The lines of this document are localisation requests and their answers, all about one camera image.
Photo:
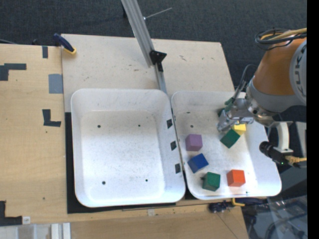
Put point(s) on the yellow cube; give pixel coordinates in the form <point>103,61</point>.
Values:
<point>239,128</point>

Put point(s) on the white plastic tray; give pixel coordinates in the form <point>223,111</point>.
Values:
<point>219,158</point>
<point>124,153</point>

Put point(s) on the orange cube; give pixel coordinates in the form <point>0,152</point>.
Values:
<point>235,178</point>

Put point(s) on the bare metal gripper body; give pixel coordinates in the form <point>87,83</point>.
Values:
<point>243,109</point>

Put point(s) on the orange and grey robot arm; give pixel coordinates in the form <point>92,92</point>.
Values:
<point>274,78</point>

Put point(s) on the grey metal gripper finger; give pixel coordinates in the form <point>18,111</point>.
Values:
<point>233,123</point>
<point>223,121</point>

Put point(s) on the pale wood board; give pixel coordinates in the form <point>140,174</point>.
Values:
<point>112,63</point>

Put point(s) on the blue cube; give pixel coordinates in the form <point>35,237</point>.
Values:
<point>198,162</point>

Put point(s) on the purple cube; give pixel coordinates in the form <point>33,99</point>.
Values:
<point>193,142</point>

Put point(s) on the black cylinder on white bracket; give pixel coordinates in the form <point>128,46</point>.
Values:
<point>274,153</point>

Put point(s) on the green cube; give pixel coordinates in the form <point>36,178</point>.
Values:
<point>211,181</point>
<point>230,139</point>

